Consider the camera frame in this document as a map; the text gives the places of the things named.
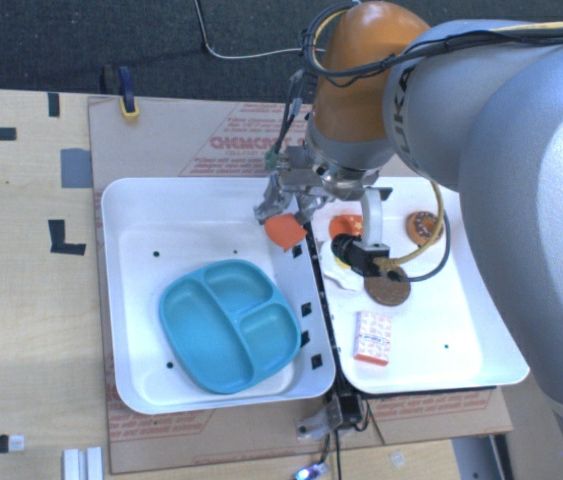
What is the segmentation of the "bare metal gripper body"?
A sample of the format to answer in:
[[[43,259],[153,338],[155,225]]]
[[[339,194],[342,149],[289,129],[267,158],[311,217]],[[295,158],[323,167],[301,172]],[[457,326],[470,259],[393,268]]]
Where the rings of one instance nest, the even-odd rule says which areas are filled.
[[[379,169],[345,167],[308,146],[290,146],[278,157],[273,193],[278,201],[293,197],[359,200],[379,177]]]

